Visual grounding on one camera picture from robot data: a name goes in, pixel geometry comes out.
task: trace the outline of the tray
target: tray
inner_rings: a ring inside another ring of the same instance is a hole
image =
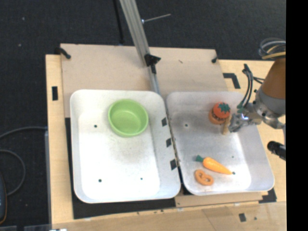
[[[149,125],[123,138],[108,109],[132,99],[147,110]],[[164,100],[152,91],[78,90],[70,98],[74,191],[86,203],[172,198],[180,191]]]
[[[222,134],[223,125],[212,124],[207,116],[216,102],[229,104],[231,113],[243,99],[238,92],[173,92],[167,97],[167,111],[177,151],[183,183],[195,195],[268,191],[274,185],[270,168],[256,125],[236,133]],[[224,175],[210,171],[196,162],[196,156],[212,157],[234,172]],[[194,179],[202,169],[214,178],[214,184],[203,186]]]

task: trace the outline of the toy food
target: toy food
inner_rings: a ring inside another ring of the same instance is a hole
[[[228,170],[225,166],[223,166],[221,163],[217,162],[211,157],[202,158],[201,156],[198,155],[196,158],[196,161],[202,162],[205,168],[210,169],[212,171],[222,173],[222,174],[227,174],[227,175],[232,174],[230,170]]]
[[[197,169],[194,172],[194,177],[196,181],[204,186],[210,186],[214,183],[213,177],[207,175],[203,170]]]
[[[230,107],[227,103],[217,102],[208,113],[208,119],[213,124],[222,124],[230,116]]]

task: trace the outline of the metal pole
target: metal pole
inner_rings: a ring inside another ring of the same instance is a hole
[[[128,24],[128,28],[133,39],[134,45],[137,49],[138,55],[144,66],[147,66],[145,61],[145,55],[150,54],[148,41],[145,36],[145,32],[142,25],[142,20],[139,15],[137,4],[135,0],[120,0],[121,7]],[[160,94],[157,76],[152,72],[149,67],[150,81],[153,91]]]

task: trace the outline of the wooden table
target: wooden table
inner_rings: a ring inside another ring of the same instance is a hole
[[[267,149],[266,153],[275,176],[274,190],[277,195],[277,202],[259,204],[267,192],[250,192],[245,194],[227,194],[199,197],[193,195],[179,194],[176,196],[176,208],[166,210],[154,210],[133,213],[121,213],[107,216],[92,217],[88,219],[74,219],[72,206],[72,193],[70,185],[66,128],[64,119],[67,117],[67,98],[75,88],[87,88],[88,81],[80,85],[76,83],[78,78],[96,76],[93,72],[96,64],[101,64],[100,58],[104,59],[105,67],[112,65],[113,68],[123,63],[130,68],[138,65],[139,59],[134,47],[111,47],[111,46],[89,46],[89,45],[61,45],[72,59],[76,56],[74,68],[67,64],[69,60],[60,55],[46,55],[46,80],[48,100],[48,128],[49,128],[49,173],[50,173],[50,204],[51,223],[53,228],[72,228],[74,230],[119,230],[120,227],[127,227],[126,230],[223,230],[222,225],[230,229],[230,222],[234,223],[234,230],[256,230],[266,225],[266,230],[286,229],[286,171],[285,161],[278,156],[271,154]],[[229,90],[245,93],[247,88],[246,76],[242,73],[244,63],[248,64],[257,77],[265,77],[272,62],[270,61],[235,61],[218,60],[212,63],[215,58],[214,50],[201,49],[173,49],[173,48],[150,48],[152,54],[162,57],[161,63],[157,66],[158,80],[162,88],[162,96],[174,90],[183,90],[185,86],[189,90]],[[85,75],[78,75],[75,72],[80,70],[77,67],[85,63],[88,65],[84,70]],[[231,79],[223,78],[222,73],[233,73],[237,76],[241,89],[235,89]],[[141,82],[139,90],[148,90],[147,79]],[[133,90],[130,85],[119,86],[120,89]],[[259,133],[267,148],[269,141],[284,143],[283,132],[274,130],[265,124],[258,126]],[[246,213],[246,221],[240,222],[238,215]],[[258,222],[253,215],[258,213]]]

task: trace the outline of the bowl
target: bowl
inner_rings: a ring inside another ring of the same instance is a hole
[[[130,99],[121,99],[109,107],[108,121],[117,135],[133,137],[146,130],[149,116],[140,103]]]

